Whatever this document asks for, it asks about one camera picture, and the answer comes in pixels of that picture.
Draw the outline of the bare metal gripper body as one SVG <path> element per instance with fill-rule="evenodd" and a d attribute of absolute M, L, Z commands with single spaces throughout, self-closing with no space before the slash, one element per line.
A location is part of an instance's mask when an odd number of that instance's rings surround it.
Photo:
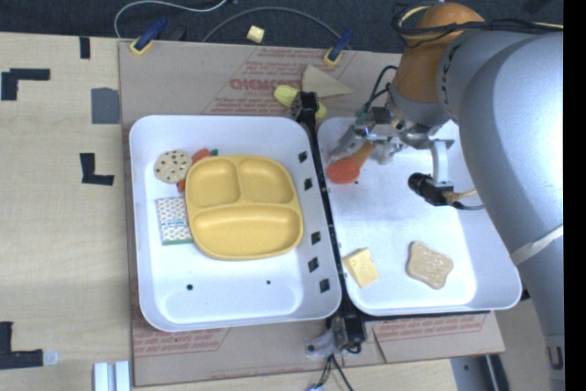
<path fill-rule="evenodd" d="M 365 106 L 359 109 L 359 136 L 380 144 L 400 144 L 417 150 L 431 149 L 436 142 L 447 148 L 453 138 L 437 138 L 448 116 L 438 106 Z"/>

